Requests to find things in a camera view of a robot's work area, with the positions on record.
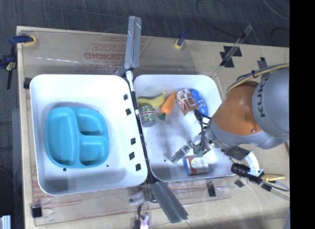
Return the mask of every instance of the yellow banana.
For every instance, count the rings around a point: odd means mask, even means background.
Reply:
[[[165,101],[166,92],[163,92],[160,96],[149,99],[149,98],[138,98],[138,105],[151,105],[153,108],[161,106]]]

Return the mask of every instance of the orange carrot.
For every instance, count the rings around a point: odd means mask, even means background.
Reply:
[[[163,105],[161,106],[162,114],[158,117],[160,120],[165,120],[165,116],[170,114],[173,109],[174,101],[175,101],[176,93],[172,92],[170,96],[165,100]]]

